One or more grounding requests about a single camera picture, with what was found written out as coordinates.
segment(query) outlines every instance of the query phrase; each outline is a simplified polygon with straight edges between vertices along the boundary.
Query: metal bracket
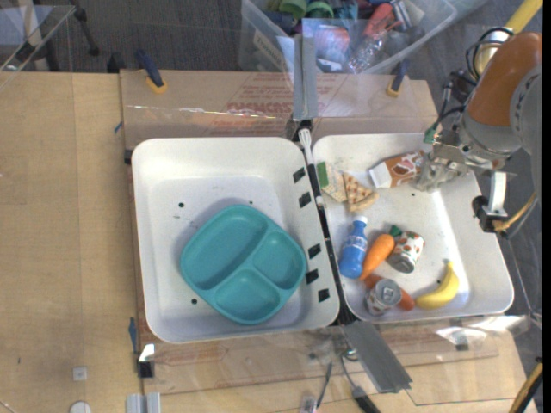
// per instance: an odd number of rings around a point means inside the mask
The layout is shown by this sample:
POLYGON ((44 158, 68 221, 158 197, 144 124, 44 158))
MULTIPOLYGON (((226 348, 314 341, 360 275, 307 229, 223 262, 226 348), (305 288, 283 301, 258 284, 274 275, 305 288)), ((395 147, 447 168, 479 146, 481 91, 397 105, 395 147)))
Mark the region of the metal bracket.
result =
POLYGON ((153 378, 155 375, 155 344, 146 344, 138 358, 138 377, 153 378))
POLYGON ((411 388, 412 379, 371 323, 356 321, 342 329, 349 346, 356 351, 356 356, 378 392, 398 393, 411 388))
POLYGON ((293 75, 293 118, 310 120, 318 116, 316 46, 313 37, 295 35, 293 75))
POLYGON ((126 413, 161 413, 161 394, 128 395, 126 413))
POLYGON ((504 171, 495 171, 492 173, 492 183, 490 190, 490 200, 485 208, 488 215, 506 216, 504 210, 505 190, 507 189, 507 173, 504 171))

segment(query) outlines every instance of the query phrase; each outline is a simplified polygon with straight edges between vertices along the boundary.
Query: wooden surface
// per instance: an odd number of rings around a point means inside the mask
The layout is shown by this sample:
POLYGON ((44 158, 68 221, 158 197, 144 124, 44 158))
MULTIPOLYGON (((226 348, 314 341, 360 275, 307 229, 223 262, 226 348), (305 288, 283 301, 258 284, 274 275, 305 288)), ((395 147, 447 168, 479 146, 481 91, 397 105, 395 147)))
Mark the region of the wooden surface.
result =
MULTIPOLYGON (((431 102, 424 82, 412 87, 431 102)), ((0 112, 0 400, 17 413, 64 412, 80 399, 95 413, 124 412, 142 387, 127 332, 136 285, 118 76, 22 73, 0 92, 0 112), (74 367, 87 379, 74 381, 74 367)), ((409 367, 410 391, 373 400, 381 411, 507 411, 524 375, 512 336, 496 344, 484 359, 409 367)), ((163 413, 297 411, 322 384, 165 395, 163 413)), ((338 374, 319 411, 359 411, 349 398, 338 374)))

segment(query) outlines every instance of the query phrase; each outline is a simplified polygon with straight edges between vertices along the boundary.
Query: teal divided plate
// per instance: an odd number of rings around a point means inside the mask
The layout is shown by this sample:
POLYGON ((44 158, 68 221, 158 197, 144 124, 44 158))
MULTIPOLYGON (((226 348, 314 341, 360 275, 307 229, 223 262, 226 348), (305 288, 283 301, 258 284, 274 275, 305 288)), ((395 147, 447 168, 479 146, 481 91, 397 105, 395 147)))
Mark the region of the teal divided plate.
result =
POLYGON ((255 208, 234 205, 211 218, 180 257, 188 285, 214 309, 240 324, 273 317, 306 273, 302 248, 255 208))

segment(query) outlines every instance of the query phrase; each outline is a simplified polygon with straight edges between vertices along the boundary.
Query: toy pizza slice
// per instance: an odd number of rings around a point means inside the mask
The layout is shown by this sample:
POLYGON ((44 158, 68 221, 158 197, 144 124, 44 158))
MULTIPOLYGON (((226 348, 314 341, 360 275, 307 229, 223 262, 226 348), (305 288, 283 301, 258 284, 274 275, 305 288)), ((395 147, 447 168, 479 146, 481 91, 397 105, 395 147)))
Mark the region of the toy pizza slice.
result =
POLYGON ((373 191, 364 187, 353 175, 343 174, 346 197, 350 205, 366 199, 373 191))
POLYGON ((379 193, 374 191, 368 197, 366 197, 363 200, 360 200, 359 202, 349 203, 348 204, 348 210, 351 213, 355 213, 356 211, 365 210, 366 208, 371 207, 377 201, 377 199, 379 199, 379 193))

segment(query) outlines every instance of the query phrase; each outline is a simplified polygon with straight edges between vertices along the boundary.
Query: yellow pole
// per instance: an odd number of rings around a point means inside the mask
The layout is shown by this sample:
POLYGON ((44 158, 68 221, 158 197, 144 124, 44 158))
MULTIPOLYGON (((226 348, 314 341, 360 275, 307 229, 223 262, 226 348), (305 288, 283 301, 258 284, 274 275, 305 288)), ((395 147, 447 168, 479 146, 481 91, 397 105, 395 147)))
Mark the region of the yellow pole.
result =
POLYGON ((543 362, 538 362, 513 401, 509 413, 523 413, 543 378, 543 362))
POLYGON ((512 29, 515 34, 519 33, 532 20, 542 5, 543 0, 524 0, 505 26, 512 29))

